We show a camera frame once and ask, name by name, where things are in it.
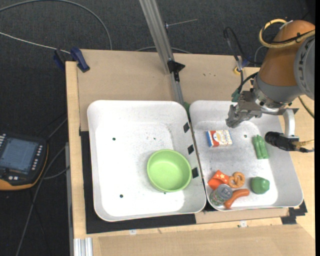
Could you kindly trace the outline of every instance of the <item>toy pretzel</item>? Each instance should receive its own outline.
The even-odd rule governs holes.
[[[245,175],[242,172],[235,172],[229,177],[228,185],[233,189],[238,189],[245,184]]]

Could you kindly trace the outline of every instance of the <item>silver can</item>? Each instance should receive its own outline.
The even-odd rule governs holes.
[[[226,184],[221,184],[216,190],[212,191],[209,200],[215,206],[222,206],[225,201],[232,197],[232,189]]]

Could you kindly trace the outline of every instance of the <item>metal pole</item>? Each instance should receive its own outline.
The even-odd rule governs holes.
[[[154,45],[159,54],[160,60],[163,64],[166,73],[170,73],[168,68],[168,61],[174,61],[174,55],[169,43],[168,35],[165,29],[165,24],[159,12],[156,0],[139,0],[146,22],[149,26]],[[184,98],[181,91],[180,82],[176,80],[173,72],[171,76],[171,85],[175,101],[184,104]]]

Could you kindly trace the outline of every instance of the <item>white plastic tray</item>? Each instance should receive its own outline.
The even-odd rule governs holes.
[[[98,100],[87,110],[93,203],[105,221],[200,212],[206,204],[186,110],[172,101]],[[182,191],[156,190],[147,176],[151,154],[180,152],[199,175]]]
[[[263,114],[261,118],[244,121],[237,128],[226,125],[231,101],[195,101],[190,106],[190,118],[203,174],[206,195],[212,189],[208,181],[217,170],[228,176],[242,172],[246,181],[242,188],[250,190],[249,196],[238,198],[231,209],[214,206],[220,211],[256,208],[295,207],[303,200],[302,189],[292,163],[290,153],[266,143],[269,159],[257,159],[253,137],[263,138],[267,132],[282,132],[278,116]],[[232,145],[209,147],[206,131],[229,130]],[[251,178],[260,176],[270,181],[265,194],[251,191]]]

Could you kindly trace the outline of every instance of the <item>toy sausage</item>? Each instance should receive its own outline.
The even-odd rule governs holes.
[[[232,194],[232,197],[224,202],[224,206],[228,209],[231,208],[231,205],[234,203],[234,201],[240,197],[246,197],[250,194],[249,189],[243,188],[235,190]]]

